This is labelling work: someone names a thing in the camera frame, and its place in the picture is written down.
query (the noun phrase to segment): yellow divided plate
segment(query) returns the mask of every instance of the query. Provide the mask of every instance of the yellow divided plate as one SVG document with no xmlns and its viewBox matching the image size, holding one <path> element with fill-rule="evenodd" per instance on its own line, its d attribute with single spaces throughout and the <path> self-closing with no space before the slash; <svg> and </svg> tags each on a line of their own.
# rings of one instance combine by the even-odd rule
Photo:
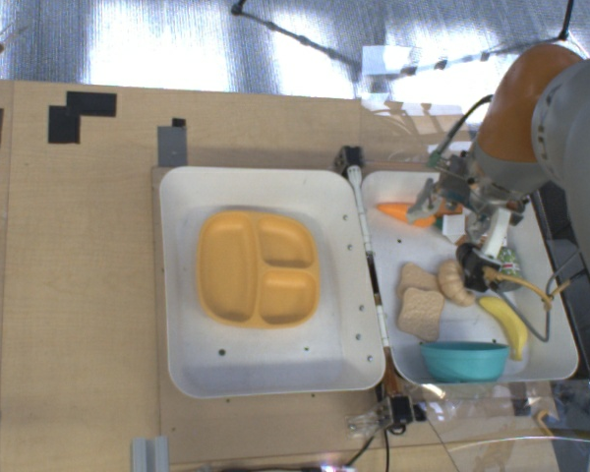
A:
<svg viewBox="0 0 590 472">
<path fill-rule="evenodd" d="M 197 289 L 206 313 L 223 324 L 299 325 L 319 304 L 315 240 L 302 223 L 287 216 L 217 213 L 201 229 Z"/>
</svg>

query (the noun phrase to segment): metallic floor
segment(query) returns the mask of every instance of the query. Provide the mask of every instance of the metallic floor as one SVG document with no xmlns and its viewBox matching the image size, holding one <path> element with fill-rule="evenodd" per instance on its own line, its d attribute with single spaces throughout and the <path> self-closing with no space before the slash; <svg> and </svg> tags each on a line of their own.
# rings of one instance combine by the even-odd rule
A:
<svg viewBox="0 0 590 472">
<path fill-rule="evenodd" d="M 0 32 L 11 34 L 0 79 L 348 99 L 374 93 L 465 109 L 494 90 L 516 53 L 559 33 L 566 5 L 249 0 L 253 16 L 234 17 L 235 1 L 0 0 Z M 590 0 L 576 0 L 570 31 L 566 45 L 590 55 Z M 363 47 L 372 45 L 401 46 L 394 50 L 407 65 L 426 68 L 363 75 Z M 484 51 L 498 54 L 480 61 Z M 432 68 L 442 58 L 446 67 Z"/>
</svg>

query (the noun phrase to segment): banana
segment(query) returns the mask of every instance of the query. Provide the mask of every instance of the banana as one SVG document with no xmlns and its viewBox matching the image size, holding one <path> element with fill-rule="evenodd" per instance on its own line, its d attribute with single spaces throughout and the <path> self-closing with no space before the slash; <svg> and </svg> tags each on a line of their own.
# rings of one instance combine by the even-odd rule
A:
<svg viewBox="0 0 590 472">
<path fill-rule="evenodd" d="M 513 360 L 522 360 L 522 348 L 527 343 L 529 332 L 526 325 L 503 299 L 498 297 L 481 297 L 481 307 L 492 315 L 504 328 L 509 341 Z"/>
</svg>

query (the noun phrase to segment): blue bowl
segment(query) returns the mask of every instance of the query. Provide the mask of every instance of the blue bowl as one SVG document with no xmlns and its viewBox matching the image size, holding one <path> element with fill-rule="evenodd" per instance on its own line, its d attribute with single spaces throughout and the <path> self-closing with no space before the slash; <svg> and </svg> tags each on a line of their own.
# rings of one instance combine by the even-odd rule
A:
<svg viewBox="0 0 590 472">
<path fill-rule="evenodd" d="M 431 342 L 420 349 L 431 376 L 444 383 L 495 382 L 509 356 L 508 346 L 493 342 Z"/>
</svg>

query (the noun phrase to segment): bread slice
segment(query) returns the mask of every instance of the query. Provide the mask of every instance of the bread slice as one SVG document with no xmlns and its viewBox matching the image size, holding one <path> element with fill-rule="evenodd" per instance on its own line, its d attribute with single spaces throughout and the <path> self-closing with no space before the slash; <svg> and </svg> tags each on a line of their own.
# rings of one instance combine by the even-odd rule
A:
<svg viewBox="0 0 590 472">
<path fill-rule="evenodd" d="M 395 289 L 395 293 L 400 300 L 404 296 L 407 288 L 418 288 L 420 290 L 438 290 L 440 289 L 437 283 L 437 277 L 434 274 L 424 271 L 418 265 L 407 263 L 402 267 L 400 272 L 400 283 Z"/>
<path fill-rule="evenodd" d="M 445 298 L 440 292 L 407 288 L 397 318 L 398 328 L 424 341 L 436 341 L 440 337 L 444 302 Z"/>
</svg>

